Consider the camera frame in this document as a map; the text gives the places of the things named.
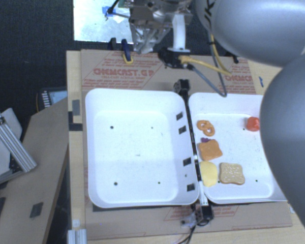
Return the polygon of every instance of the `cable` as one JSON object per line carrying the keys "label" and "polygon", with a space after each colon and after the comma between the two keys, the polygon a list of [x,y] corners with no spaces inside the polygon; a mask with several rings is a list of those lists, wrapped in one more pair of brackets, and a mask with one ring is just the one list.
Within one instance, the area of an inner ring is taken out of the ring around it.
{"label": "cable", "polygon": [[231,76],[232,74],[227,71],[226,69],[219,69],[209,63],[206,63],[206,62],[203,62],[201,60],[198,60],[198,59],[193,59],[192,57],[190,56],[186,56],[186,55],[181,55],[178,57],[178,59],[181,61],[181,64],[187,64],[187,63],[197,63],[197,64],[200,64],[200,65],[203,65],[209,69],[212,69],[214,71],[217,71],[217,72],[220,72],[220,73],[223,73],[227,76]]}
{"label": "cable", "polygon": [[129,19],[129,18],[130,18],[130,16],[128,16],[128,15],[124,15],[124,14],[118,14],[118,13],[111,13],[111,14],[112,14],[112,15],[119,16],[119,17],[127,18],[127,19]]}
{"label": "cable", "polygon": [[117,5],[118,1],[119,0],[115,0],[112,6],[109,9],[107,9],[105,16],[107,16],[107,14],[113,14],[114,7]]}
{"label": "cable", "polygon": [[187,69],[190,70],[190,71],[194,71],[195,73],[197,73],[200,78],[202,78],[211,88],[213,88],[213,90],[215,92],[217,92],[220,96],[222,97],[226,97],[227,96],[227,91],[226,91],[226,87],[225,87],[225,84],[224,84],[224,81],[222,81],[221,79],[221,84],[222,84],[222,87],[223,87],[223,90],[224,90],[224,93],[222,93],[206,76],[204,76],[200,71],[197,70],[197,68],[195,68],[193,65],[191,64],[188,64],[187,66]]}
{"label": "cable", "polygon": [[201,222],[199,222],[197,225],[200,227],[204,227],[209,224],[209,220],[203,219]]}
{"label": "cable", "polygon": [[179,242],[179,243],[177,243],[177,244],[183,244],[183,243],[189,244],[190,241],[191,241],[193,232],[194,232],[194,230],[195,230],[195,227],[196,227],[196,226],[193,226],[193,227],[191,228],[191,231],[190,231],[189,236],[187,236],[185,239],[183,239],[181,242]]}
{"label": "cable", "polygon": [[222,61],[220,60],[220,57],[219,57],[219,54],[218,54],[218,51],[217,51],[217,48],[216,48],[216,44],[215,44],[215,38],[213,35],[210,34],[210,41],[211,41],[211,47],[212,47],[212,51],[213,53],[215,54],[215,57],[220,65],[220,67],[226,71],[226,72],[229,72],[225,66],[223,65]]}
{"label": "cable", "polygon": [[[215,52],[214,52],[214,50],[212,49],[212,46],[211,46],[211,35],[210,35],[210,33],[208,33],[208,40],[209,40],[209,44],[210,44],[210,51],[211,51],[211,56],[212,56],[212,59],[213,59],[213,63],[215,64],[216,67],[218,67]],[[218,73],[218,76],[219,76],[220,83],[222,84],[222,87],[223,87],[223,90],[224,90],[224,96],[223,97],[226,97],[227,96],[227,90],[226,90],[226,86],[225,86],[225,83],[224,83],[224,80],[223,80],[223,76],[220,73]]]}

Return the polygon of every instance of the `yellow cable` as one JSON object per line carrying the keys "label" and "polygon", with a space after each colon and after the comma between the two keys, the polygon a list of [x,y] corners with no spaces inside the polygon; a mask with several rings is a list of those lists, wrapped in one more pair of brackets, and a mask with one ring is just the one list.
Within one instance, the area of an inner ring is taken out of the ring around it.
{"label": "yellow cable", "polygon": [[212,50],[213,50],[213,53],[215,54],[215,57],[218,61],[218,64],[220,65],[220,67],[224,70],[224,71],[227,71],[228,70],[226,69],[226,67],[223,65],[222,61],[220,60],[220,57],[219,57],[219,54],[218,54],[218,51],[217,51],[217,48],[216,48],[216,45],[215,45],[215,38],[213,35],[210,35],[211,37],[211,43],[212,43]]}
{"label": "yellow cable", "polygon": [[215,67],[215,66],[213,66],[213,65],[211,65],[211,64],[209,64],[209,63],[205,63],[205,62],[203,62],[203,61],[201,61],[201,60],[198,60],[198,59],[193,59],[193,58],[190,57],[190,56],[181,55],[181,56],[178,57],[178,59],[181,61],[181,64],[197,63],[197,64],[200,64],[200,65],[202,65],[202,66],[205,66],[205,67],[207,67],[207,68],[209,68],[209,69],[212,69],[212,70],[214,70],[214,71],[223,73],[223,74],[225,74],[225,75],[227,75],[227,76],[231,76],[231,75],[232,75],[232,74],[231,74],[229,71],[227,71],[226,69],[224,69],[224,70],[219,69],[219,68],[217,68],[217,67]]}

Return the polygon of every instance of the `yellow cheese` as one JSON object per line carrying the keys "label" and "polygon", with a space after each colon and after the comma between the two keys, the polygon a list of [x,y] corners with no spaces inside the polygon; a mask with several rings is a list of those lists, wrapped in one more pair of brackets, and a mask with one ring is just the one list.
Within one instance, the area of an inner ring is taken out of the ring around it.
{"label": "yellow cheese", "polygon": [[200,171],[204,186],[211,187],[217,183],[218,172],[215,164],[203,161],[200,163]]}

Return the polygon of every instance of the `red tomato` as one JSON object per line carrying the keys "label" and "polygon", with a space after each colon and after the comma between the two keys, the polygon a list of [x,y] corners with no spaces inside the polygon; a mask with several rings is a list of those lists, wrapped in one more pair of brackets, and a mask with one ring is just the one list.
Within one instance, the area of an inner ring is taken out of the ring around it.
{"label": "red tomato", "polygon": [[259,131],[260,130],[260,119],[258,119],[257,117],[249,117],[248,119],[248,123],[246,125],[246,129],[250,130],[250,131]]}

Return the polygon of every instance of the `toy pretzel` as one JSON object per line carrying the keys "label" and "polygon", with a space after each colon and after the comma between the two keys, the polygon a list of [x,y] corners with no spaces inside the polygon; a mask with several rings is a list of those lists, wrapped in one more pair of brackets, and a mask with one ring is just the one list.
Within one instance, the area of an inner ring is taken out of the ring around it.
{"label": "toy pretzel", "polygon": [[197,127],[202,130],[206,136],[213,136],[215,134],[214,126],[207,120],[199,120]]}

